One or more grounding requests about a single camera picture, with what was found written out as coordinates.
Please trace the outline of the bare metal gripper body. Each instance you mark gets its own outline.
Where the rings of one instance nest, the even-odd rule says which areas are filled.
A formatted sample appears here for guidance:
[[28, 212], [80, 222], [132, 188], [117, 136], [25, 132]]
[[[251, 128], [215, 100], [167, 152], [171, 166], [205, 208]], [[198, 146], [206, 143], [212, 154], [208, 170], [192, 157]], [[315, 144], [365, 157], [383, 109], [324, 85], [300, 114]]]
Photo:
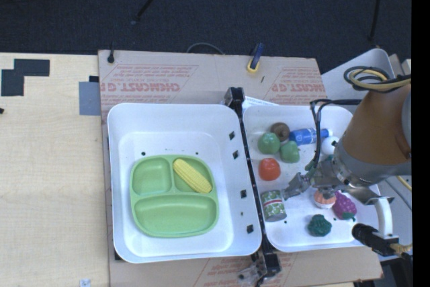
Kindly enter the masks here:
[[305, 177], [310, 185], [324, 190], [345, 190], [351, 186], [351, 173], [346, 166], [335, 159], [311, 161], [305, 166]]

